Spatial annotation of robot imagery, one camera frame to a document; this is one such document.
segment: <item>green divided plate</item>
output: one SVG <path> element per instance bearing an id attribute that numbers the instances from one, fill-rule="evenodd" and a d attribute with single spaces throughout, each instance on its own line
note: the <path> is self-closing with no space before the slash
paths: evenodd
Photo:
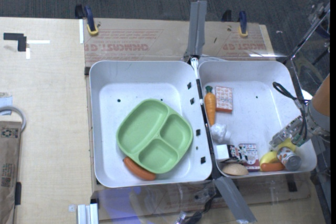
<path id="1" fill-rule="evenodd" d="M 123 120 L 117 144 L 137 164 L 155 174 L 170 171 L 193 140 L 190 124 L 157 99 L 146 99 Z"/>

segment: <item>tin can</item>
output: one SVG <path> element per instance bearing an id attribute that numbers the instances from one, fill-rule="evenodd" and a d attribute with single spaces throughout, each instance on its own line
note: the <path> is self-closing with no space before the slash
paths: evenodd
<path id="1" fill-rule="evenodd" d="M 288 171 L 298 170 L 302 163 L 300 156 L 286 146 L 278 150 L 277 157 Z"/>

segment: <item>blue clamp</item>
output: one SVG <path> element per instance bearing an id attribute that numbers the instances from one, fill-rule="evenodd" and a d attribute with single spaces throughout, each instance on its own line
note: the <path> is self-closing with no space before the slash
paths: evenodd
<path id="1" fill-rule="evenodd" d="M 240 11 L 239 12 L 239 27 L 238 27 L 238 33 L 241 37 L 247 37 L 248 32 L 247 32 L 247 18 L 246 18 L 246 13 L 245 11 Z"/>
<path id="2" fill-rule="evenodd" d="M 88 5 L 86 5 L 84 7 L 84 11 L 86 14 L 86 18 L 88 20 L 88 24 L 86 24 L 86 27 L 88 28 L 88 32 L 91 36 L 96 36 L 98 34 L 98 29 L 97 29 L 97 26 L 95 25 L 95 21 L 93 20 L 91 8 Z"/>

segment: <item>black bracket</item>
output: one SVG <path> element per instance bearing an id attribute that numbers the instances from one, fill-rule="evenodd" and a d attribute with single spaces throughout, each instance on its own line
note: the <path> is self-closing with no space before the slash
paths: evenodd
<path id="1" fill-rule="evenodd" d="M 27 37 L 24 34 L 4 33 L 4 40 L 17 40 L 17 51 L 26 51 Z"/>

